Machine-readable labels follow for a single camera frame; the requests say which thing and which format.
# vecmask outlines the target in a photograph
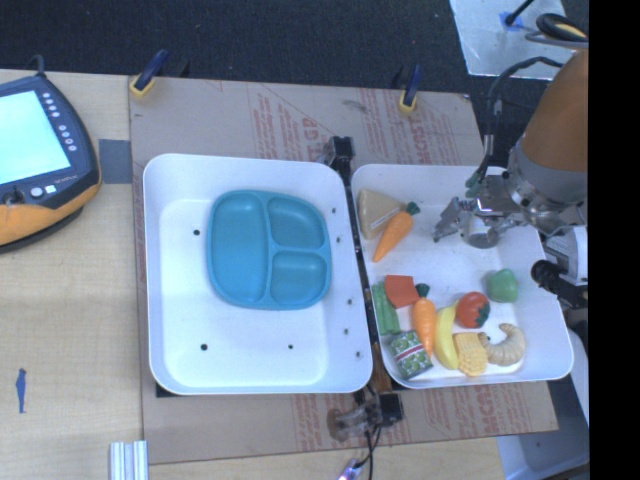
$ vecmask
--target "wooden table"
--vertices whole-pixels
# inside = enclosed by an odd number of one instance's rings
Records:
[[[0,70],[0,83],[32,75]],[[48,73],[93,140],[129,140],[126,76]],[[0,255],[0,478],[109,477],[109,444],[143,439],[131,184]],[[16,379],[26,373],[24,412]],[[331,479],[365,450],[151,466],[149,478]],[[503,478],[494,438],[380,446],[374,478]]]

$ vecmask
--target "orange carrot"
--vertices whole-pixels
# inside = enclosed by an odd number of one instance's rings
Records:
[[[427,299],[429,285],[421,283],[416,285],[416,289],[420,298],[411,307],[411,325],[431,359],[436,339],[436,306]]]
[[[413,227],[413,215],[420,212],[416,203],[409,203],[404,211],[396,213],[384,228],[378,247],[373,254],[373,262],[377,263],[393,249],[398,242],[409,234]]]

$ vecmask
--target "red tomato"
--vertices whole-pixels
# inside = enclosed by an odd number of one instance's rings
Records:
[[[456,304],[456,318],[462,327],[478,329],[489,318],[491,306],[484,293],[469,292],[464,294]]]

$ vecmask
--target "clamp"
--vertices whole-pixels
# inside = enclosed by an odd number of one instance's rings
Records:
[[[169,52],[167,50],[159,50],[144,67],[142,73],[131,80],[131,83],[129,84],[129,91],[139,98],[146,96],[155,83],[154,77],[160,72],[168,58]]]
[[[398,109],[403,114],[410,114],[416,109],[420,78],[422,78],[422,68],[420,64],[415,64],[411,70],[405,89],[400,96],[400,101],[398,102]]]

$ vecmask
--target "yellow banana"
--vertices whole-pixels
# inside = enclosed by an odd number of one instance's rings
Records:
[[[438,361],[449,370],[458,369],[458,352],[453,344],[453,321],[456,318],[456,305],[439,309],[436,313],[436,339],[434,351]]]

